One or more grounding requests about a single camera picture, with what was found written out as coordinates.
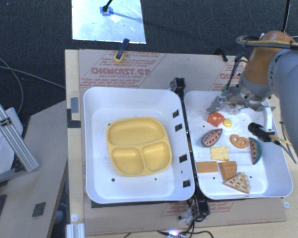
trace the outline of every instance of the toy pretzel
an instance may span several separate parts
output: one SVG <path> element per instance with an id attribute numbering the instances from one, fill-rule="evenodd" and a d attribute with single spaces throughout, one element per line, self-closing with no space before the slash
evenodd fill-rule
<path id="1" fill-rule="evenodd" d="M 233 134 L 231 137 L 229 137 L 230 142 L 233 146 L 237 148 L 246 148 L 248 146 L 248 140 L 245 137 L 240 137 L 239 135 Z"/>

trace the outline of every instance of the toy watermelon slice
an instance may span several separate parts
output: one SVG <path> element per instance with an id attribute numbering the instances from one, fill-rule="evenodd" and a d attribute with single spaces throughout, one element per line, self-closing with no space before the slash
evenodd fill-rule
<path id="1" fill-rule="evenodd" d="M 262 148 L 256 139 L 250 137 L 248 140 L 249 140 L 249 147 L 250 147 L 250 152 L 252 156 L 252 162 L 253 162 L 253 165 L 255 165 L 259 161 L 260 157 L 262 156 Z"/>
<path id="2" fill-rule="evenodd" d="M 222 129 L 211 130 L 202 137 L 201 143 L 206 147 L 211 147 L 219 140 L 221 134 Z"/>

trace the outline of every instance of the red toy tomato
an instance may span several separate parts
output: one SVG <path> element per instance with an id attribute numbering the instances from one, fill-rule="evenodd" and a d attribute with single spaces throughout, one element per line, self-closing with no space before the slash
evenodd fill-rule
<path id="1" fill-rule="evenodd" d="M 224 116 L 222 116 L 220 113 L 214 112 L 213 114 L 209 114 L 208 122 L 213 124 L 214 126 L 218 127 L 223 121 Z"/>

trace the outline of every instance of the yellow round toy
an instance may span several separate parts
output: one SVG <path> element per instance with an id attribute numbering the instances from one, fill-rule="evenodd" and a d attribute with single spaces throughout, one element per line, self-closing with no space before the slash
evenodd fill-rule
<path id="1" fill-rule="evenodd" d="M 224 119 L 224 121 L 223 121 L 223 125 L 224 125 L 225 127 L 231 127 L 231 126 L 232 126 L 232 122 L 231 122 L 230 119 Z"/>

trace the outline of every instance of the yellow divided dish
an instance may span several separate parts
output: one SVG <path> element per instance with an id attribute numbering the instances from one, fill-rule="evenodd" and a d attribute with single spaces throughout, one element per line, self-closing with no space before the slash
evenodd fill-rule
<path id="1" fill-rule="evenodd" d="M 117 120 L 108 126 L 106 139 L 114 168 L 124 176 L 152 175 L 171 164 L 169 139 L 157 119 Z"/>

